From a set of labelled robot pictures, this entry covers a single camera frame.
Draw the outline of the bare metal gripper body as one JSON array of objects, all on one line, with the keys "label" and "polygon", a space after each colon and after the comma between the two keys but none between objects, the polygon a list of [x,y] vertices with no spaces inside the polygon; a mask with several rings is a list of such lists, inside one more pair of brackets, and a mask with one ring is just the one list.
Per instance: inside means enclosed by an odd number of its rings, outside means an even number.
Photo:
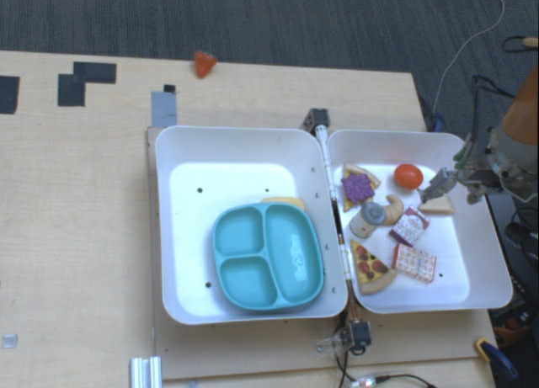
[{"label": "bare metal gripper body", "polygon": [[532,201],[538,197],[538,177],[513,162],[487,157],[483,163],[463,158],[456,163],[458,181],[468,187],[483,185],[487,194],[510,194],[520,201]]}]

